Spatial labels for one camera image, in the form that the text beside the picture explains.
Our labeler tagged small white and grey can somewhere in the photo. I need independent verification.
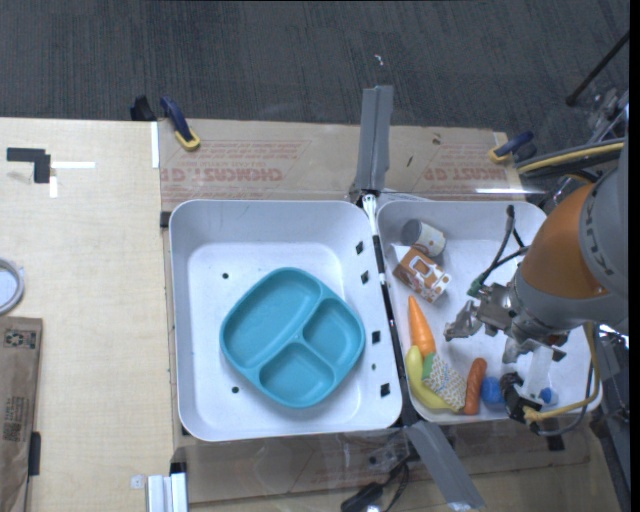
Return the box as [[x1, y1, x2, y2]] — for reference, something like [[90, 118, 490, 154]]
[[400, 218, 448, 259]]

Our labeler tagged white patterned packet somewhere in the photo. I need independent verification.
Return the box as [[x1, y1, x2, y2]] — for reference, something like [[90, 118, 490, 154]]
[[422, 352, 469, 413]]

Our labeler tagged yellow banana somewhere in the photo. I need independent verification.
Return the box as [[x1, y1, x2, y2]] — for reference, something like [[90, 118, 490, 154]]
[[404, 344, 460, 414]]

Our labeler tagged orange-brown sausage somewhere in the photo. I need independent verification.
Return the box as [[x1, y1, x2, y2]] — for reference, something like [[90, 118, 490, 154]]
[[462, 356, 489, 417]]

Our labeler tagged brown paper bag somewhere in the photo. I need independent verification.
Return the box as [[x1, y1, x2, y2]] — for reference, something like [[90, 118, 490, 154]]
[[0, 315, 44, 512]]

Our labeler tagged white plastic tray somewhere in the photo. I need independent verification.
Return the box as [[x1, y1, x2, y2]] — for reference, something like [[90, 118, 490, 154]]
[[168, 198, 404, 443], [375, 199, 604, 427]]

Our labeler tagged orange and white carton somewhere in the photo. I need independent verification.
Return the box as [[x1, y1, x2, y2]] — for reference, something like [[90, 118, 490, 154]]
[[391, 245, 453, 305]]

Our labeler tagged orange carrot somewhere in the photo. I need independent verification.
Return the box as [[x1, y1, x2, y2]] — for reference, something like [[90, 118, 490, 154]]
[[407, 294, 439, 380]]

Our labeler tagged blue round toy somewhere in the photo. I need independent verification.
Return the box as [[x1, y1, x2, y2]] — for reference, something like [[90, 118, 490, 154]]
[[480, 376, 506, 407]]

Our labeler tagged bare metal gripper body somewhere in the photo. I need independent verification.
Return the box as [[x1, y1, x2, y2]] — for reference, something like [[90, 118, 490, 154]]
[[476, 282, 570, 347]]

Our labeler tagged black cylinder on white bracket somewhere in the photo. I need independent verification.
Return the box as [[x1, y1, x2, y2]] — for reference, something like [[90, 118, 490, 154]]
[[498, 344, 557, 427]]

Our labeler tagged blue divided plate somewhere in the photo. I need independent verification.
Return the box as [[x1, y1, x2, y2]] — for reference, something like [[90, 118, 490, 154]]
[[218, 266, 367, 411]]

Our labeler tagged brown cardboard board red print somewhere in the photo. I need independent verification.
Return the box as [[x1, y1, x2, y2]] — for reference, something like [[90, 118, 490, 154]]
[[157, 117, 607, 505]]

